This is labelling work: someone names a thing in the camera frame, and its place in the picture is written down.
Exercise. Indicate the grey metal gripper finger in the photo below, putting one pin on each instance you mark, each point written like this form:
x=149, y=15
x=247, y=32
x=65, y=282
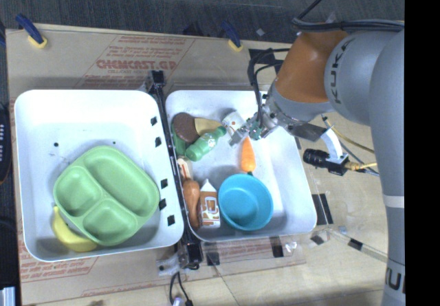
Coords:
x=249, y=121
x=238, y=135

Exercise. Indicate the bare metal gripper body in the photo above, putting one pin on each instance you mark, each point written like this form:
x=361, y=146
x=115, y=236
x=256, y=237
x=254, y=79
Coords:
x=275, y=120

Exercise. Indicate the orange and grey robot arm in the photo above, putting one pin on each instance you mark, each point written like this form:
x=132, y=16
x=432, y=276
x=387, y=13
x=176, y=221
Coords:
x=357, y=71

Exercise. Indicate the small white can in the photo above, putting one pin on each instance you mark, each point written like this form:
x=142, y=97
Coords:
x=232, y=120

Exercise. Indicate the orange carrot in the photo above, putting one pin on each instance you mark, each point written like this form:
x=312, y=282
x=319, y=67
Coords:
x=248, y=156

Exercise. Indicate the tan pizza slice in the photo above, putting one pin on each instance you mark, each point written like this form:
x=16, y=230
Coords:
x=206, y=124

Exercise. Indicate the green plastic bottle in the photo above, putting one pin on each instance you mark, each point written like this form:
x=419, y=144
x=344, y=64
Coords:
x=203, y=146

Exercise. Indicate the white plastic tray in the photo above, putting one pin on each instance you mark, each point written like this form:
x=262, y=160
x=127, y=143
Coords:
x=96, y=115
x=285, y=167

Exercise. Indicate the dark green toy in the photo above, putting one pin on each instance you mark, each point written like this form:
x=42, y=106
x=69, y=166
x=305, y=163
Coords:
x=178, y=146

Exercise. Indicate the beige toy bread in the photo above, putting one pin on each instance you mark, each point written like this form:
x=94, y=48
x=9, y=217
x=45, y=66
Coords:
x=184, y=167

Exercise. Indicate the blue bowl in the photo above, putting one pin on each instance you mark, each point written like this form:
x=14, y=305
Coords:
x=245, y=203

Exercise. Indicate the white and brown carton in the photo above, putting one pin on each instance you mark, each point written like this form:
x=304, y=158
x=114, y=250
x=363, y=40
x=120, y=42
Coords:
x=209, y=206

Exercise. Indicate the brown sausage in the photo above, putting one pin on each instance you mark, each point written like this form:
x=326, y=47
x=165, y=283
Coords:
x=191, y=199

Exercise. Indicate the green divided plate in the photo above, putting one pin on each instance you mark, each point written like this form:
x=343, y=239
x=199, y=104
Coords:
x=106, y=194

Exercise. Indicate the brown cardboard board, red print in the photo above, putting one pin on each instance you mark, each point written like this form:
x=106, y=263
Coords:
x=103, y=57

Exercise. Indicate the yellow banana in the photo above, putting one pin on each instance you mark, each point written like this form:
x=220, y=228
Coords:
x=68, y=236

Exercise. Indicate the black cylinder on white bracket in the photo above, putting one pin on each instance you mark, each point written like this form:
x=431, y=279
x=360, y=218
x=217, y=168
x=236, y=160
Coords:
x=331, y=158

